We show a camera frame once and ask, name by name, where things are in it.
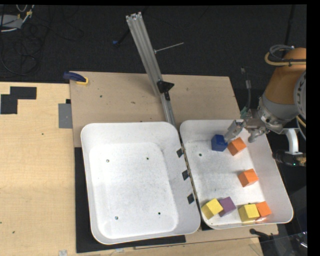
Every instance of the empty white tray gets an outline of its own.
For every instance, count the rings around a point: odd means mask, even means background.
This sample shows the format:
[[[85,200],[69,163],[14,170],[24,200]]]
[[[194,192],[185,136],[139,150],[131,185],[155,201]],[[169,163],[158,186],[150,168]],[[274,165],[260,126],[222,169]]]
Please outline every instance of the empty white tray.
[[[195,200],[188,200],[193,188],[183,175],[187,165],[173,125],[91,123],[82,129],[81,143],[90,225],[98,242],[169,237],[199,228],[199,210]]]
[[[293,208],[272,158],[266,135],[249,143],[250,134],[243,129],[241,137],[246,148],[232,156],[226,148],[223,152],[213,151],[211,139],[214,135],[225,135],[233,120],[187,120],[180,126],[180,134],[188,159],[195,193],[202,207],[210,200],[231,197],[237,208],[249,203],[266,201],[272,214],[263,221],[242,223],[238,210],[210,219],[201,213],[202,219],[213,229],[228,229],[244,225],[288,223],[293,218]],[[242,187],[238,174],[254,169],[259,181]]]

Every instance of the yellow cube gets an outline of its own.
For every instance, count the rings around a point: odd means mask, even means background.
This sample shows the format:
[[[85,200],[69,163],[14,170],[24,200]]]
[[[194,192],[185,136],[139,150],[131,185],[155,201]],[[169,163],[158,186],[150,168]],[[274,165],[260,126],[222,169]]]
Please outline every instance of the yellow cube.
[[[238,209],[242,222],[253,222],[260,217],[257,206],[253,204],[245,204]]]
[[[224,208],[216,198],[212,199],[201,207],[201,211],[208,220],[211,219],[214,215],[220,213],[223,209]]]

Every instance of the cube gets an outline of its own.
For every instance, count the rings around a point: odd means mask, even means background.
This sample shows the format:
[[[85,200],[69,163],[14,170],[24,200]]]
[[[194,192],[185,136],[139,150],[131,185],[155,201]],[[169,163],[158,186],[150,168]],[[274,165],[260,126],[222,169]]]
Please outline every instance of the cube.
[[[238,175],[242,187],[247,187],[259,180],[254,169],[248,169]]]
[[[238,137],[238,138],[232,140],[227,146],[228,150],[230,151],[231,155],[233,155],[233,156],[238,154],[240,151],[242,151],[246,147],[247,147],[247,145],[244,143],[244,141],[242,140],[241,137]]]
[[[260,217],[258,217],[256,219],[256,221],[262,221],[268,215],[272,214],[272,211],[270,210],[269,205],[267,204],[266,201],[256,203],[255,206],[256,206],[256,208],[257,208],[257,210],[259,212],[259,215],[260,215]]]
[[[225,137],[220,134],[216,134],[211,139],[211,149],[214,151],[224,151],[228,146],[228,143],[225,142]]]
[[[223,208],[223,210],[219,212],[220,217],[232,213],[237,208],[230,196],[220,199],[218,202]]]
[[[208,220],[211,219],[214,215],[221,212],[222,210],[223,207],[216,198],[212,199],[211,201],[207,202],[204,206],[201,207],[201,211]]]
[[[260,216],[257,206],[254,203],[241,206],[238,212],[243,223],[253,222]]]

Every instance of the orange block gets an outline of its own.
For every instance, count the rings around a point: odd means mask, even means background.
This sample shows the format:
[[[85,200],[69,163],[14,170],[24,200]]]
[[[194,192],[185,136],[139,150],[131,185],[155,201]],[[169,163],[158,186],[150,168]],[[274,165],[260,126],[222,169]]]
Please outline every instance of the orange block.
[[[256,206],[256,208],[257,208],[257,210],[259,212],[259,215],[260,215],[260,217],[258,217],[256,219],[256,221],[262,221],[268,215],[272,214],[272,211],[270,210],[269,205],[267,204],[266,201],[256,203],[255,206]]]
[[[252,185],[253,183],[255,183],[259,180],[254,169],[249,169],[249,170],[245,170],[245,171],[241,172],[238,175],[238,178],[241,182],[242,187]]]
[[[245,149],[246,147],[247,145],[244,143],[241,137],[232,140],[227,146],[228,150],[233,156]]]

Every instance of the blue object on floor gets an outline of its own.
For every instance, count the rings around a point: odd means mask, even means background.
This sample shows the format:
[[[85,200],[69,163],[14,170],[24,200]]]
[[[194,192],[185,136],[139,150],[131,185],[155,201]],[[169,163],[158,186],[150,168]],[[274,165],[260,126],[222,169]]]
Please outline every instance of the blue object on floor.
[[[211,148],[214,151],[224,151],[228,146],[228,143],[225,142],[225,138],[223,135],[216,134],[211,139]]]

